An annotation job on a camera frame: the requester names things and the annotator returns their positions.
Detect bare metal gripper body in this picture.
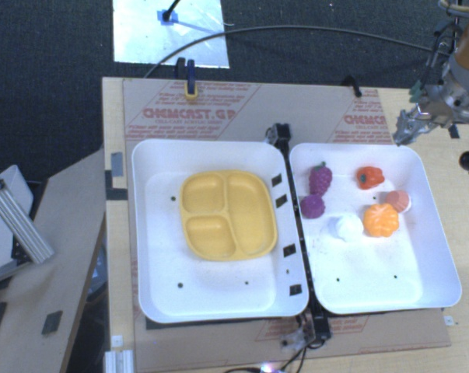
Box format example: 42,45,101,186
417,82,469,128

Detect red-orange bell pepper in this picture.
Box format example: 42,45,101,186
355,166,387,191

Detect orange pumpkin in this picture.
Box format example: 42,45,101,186
362,202,401,238

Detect purple grapes with green stem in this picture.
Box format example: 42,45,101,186
308,161,334,197

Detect brown cardboard board red print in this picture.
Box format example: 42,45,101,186
121,78,453,373

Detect white rounded toy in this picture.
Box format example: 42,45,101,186
326,213,365,244

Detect thin black rod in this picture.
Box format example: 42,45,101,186
277,140,323,320

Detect white plastic tray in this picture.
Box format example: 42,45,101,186
131,138,310,325
288,141,464,315

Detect yellow divided plate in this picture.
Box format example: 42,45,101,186
178,169,279,263

